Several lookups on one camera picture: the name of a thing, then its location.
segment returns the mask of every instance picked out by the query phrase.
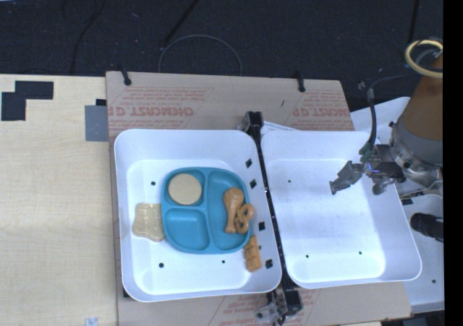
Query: black bracket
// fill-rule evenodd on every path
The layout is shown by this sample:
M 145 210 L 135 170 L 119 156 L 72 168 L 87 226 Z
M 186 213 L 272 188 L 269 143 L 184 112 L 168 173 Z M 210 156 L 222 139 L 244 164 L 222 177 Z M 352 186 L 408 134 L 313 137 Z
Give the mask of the black bracket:
M 304 80 L 298 70 L 294 72 L 291 78 L 294 78 L 295 80 L 297 80 L 297 84 L 298 84 L 297 89 L 299 90 L 299 92 L 305 92 Z
M 125 70 L 125 68 L 121 64 L 117 66 L 117 70 L 119 70 L 122 73 L 122 76 L 124 77 L 124 84 L 126 86 L 130 86 L 132 84 L 132 80 L 129 78 L 127 70 Z
M 297 292 L 297 284 L 289 277 L 288 271 L 286 268 L 286 261 L 284 259 L 283 246 L 281 244 L 280 231 L 278 228 L 278 223 L 276 221 L 275 209 L 273 207 L 273 201 L 270 193 L 270 187 L 268 185 L 268 177 L 266 171 L 266 165 L 263 159 L 263 152 L 260 146 L 261 133 L 260 130 L 264 125 L 262 113 L 259 111 L 248 111 L 246 117 L 243 120 L 243 130 L 250 135 L 255 142 L 255 145 L 258 149 L 260 169 L 263 177 L 263 184 L 266 191 L 268 209 L 270 210 L 270 215 L 272 218 L 273 231 L 275 233 L 276 245 L 279 252 L 282 276 L 281 276 L 281 287 L 283 288 L 284 297 L 288 304 L 288 315 L 293 315 L 298 313 L 302 309 L 302 304 L 300 301 L 299 293 Z
M 188 16 L 191 14 L 191 11 L 195 8 L 197 3 L 200 0 L 193 0 L 192 3 L 188 6 L 188 8 L 185 10 L 185 12 L 182 14 L 180 19 L 177 21 L 177 23 L 174 25 L 174 27 L 171 29 L 171 31 L 166 35 L 166 37 L 160 42 L 161 47 L 165 48 L 169 41 L 171 40 L 172 36 L 178 31 L 178 29 L 182 26 L 183 22 L 188 18 Z

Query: dark floor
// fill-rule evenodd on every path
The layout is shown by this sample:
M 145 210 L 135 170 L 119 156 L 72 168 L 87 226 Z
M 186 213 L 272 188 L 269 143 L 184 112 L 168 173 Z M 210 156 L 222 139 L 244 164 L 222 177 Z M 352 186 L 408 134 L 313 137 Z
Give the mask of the dark floor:
M 353 111 L 367 106 L 360 80 L 411 73 L 410 39 L 443 40 L 443 0 L 199 0 L 173 31 L 193 1 L 0 2 L 0 73 L 103 76 L 161 64 L 162 72 L 240 75 L 241 61 L 244 76 L 340 80 Z M 418 80 L 378 85 L 377 102 L 410 96 Z
M 445 312 L 417 314 L 412 319 L 382 322 L 382 326 L 444 326 Z

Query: white bin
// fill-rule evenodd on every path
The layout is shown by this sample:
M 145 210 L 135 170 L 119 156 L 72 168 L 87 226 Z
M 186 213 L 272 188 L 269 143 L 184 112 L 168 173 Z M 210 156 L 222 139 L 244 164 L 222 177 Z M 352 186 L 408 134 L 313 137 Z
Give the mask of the white bin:
M 263 136 L 288 273 L 304 288 L 411 280 L 420 274 L 420 256 L 394 185 L 375 196 L 371 180 L 363 176 L 331 195 L 329 181 L 348 160 L 356 163 L 367 138 L 364 132 L 272 131 Z M 234 130 L 130 129 L 117 137 L 114 152 L 122 282 L 132 298 L 150 302 L 265 293 L 278 286 L 281 263 L 250 136 Z M 154 242 L 133 234 L 136 205 L 161 202 L 166 176 L 186 167 L 226 169 L 245 183 L 256 211 L 251 234 L 258 238 L 261 269 L 247 270 L 243 250 L 190 254 L 166 239 Z

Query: blue plate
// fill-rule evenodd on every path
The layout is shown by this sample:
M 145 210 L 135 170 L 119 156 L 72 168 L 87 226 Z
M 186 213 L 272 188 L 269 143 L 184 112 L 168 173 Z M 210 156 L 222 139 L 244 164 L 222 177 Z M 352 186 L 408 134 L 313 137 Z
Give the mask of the blue plate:
M 203 191 L 192 205 L 177 204 L 170 196 L 170 181 L 181 173 L 194 176 Z M 226 209 L 224 192 L 237 187 L 245 194 L 243 204 L 249 203 L 245 184 L 236 174 L 219 168 L 181 168 L 172 171 L 163 183 L 161 212 L 164 233 L 178 250 L 189 253 L 221 254 L 241 249 L 249 240 L 247 233 L 226 233 Z

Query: pretzel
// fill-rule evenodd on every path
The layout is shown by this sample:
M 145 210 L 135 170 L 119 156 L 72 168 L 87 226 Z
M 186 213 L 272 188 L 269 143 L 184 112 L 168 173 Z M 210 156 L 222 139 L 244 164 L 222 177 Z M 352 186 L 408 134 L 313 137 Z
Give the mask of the pretzel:
M 237 217 L 234 219 L 234 226 L 238 233 L 247 233 L 249 230 L 249 221 L 254 216 L 254 207 L 251 204 L 244 204 L 237 211 Z

